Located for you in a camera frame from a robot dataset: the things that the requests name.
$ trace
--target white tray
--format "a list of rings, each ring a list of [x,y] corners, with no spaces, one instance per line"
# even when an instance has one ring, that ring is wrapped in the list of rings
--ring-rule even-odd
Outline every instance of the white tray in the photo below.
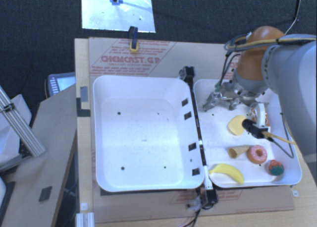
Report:
[[[186,83],[174,78],[105,75],[94,82],[93,101],[96,178],[102,189],[201,185],[204,170]],[[189,150],[191,144],[196,148]]]
[[[293,185],[298,183],[302,177],[302,170],[293,145],[291,147],[295,156],[291,159],[275,144],[265,139],[256,139],[246,131],[241,136],[235,136],[228,131],[227,125],[231,119],[237,115],[246,115],[249,107],[240,104],[237,109],[229,111],[225,105],[218,105],[204,112],[203,104],[206,102],[210,92],[214,91],[214,85],[217,82],[218,80],[199,80],[194,87],[207,164],[209,169],[220,163],[235,166],[243,174],[245,183],[243,185],[238,184],[227,175],[219,173],[210,175],[213,183],[224,188]],[[285,138],[278,96],[267,90],[266,94],[260,96],[257,100],[263,103],[269,102],[266,111],[271,124],[271,133]],[[289,144],[279,140],[278,142],[290,153]],[[229,157],[228,148],[246,144],[264,146],[268,155],[267,161],[261,166],[255,165],[248,160],[246,153],[236,159]],[[273,176],[268,173],[268,164],[272,159],[283,163],[285,167],[283,175]]]

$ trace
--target brown cylinder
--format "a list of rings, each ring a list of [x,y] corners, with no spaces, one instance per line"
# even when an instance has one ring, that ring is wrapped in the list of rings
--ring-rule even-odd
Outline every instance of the brown cylinder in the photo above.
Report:
[[[285,36],[285,34],[274,27],[262,26],[252,32],[247,39],[247,43],[278,39],[283,36]],[[238,75],[248,80],[263,80],[261,62],[267,48],[268,46],[264,46],[243,51],[238,62]]]

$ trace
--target robotic hand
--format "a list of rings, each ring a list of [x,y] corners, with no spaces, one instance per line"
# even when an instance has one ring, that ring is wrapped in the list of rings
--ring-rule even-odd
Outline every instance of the robotic hand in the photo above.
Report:
[[[264,26],[234,38],[225,49],[227,57],[242,51],[238,67],[230,82],[220,81],[204,110],[219,102],[226,102],[230,110],[239,103],[250,106],[270,88],[278,94],[285,123],[316,180],[316,36],[285,36]]]

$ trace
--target toy food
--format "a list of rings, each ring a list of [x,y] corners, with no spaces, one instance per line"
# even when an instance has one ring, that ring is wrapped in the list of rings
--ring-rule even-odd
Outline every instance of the toy food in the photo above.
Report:
[[[244,177],[242,173],[234,166],[228,164],[218,164],[215,168],[209,171],[209,174],[212,174],[213,172],[227,174],[235,181],[241,184],[244,183]]]
[[[247,152],[249,150],[249,145],[242,145],[237,147],[231,147],[228,150],[228,154],[231,158],[236,159],[238,156],[240,156],[242,153]]]
[[[269,162],[268,171],[274,176],[279,176],[284,172],[284,166],[276,160],[271,160]]]
[[[235,116],[229,123],[228,123],[228,129],[231,133],[234,135],[241,135],[245,131],[245,129],[242,126],[242,121],[246,119],[243,115]]]
[[[262,164],[267,159],[267,152],[263,146],[254,145],[248,150],[248,158],[253,164]]]

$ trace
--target blue tape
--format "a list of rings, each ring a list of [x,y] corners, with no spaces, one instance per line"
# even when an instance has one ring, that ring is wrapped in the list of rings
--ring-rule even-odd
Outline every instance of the blue tape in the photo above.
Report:
[[[110,0],[112,5],[120,5],[123,3],[123,0],[117,0],[116,2],[114,2],[113,0]]]

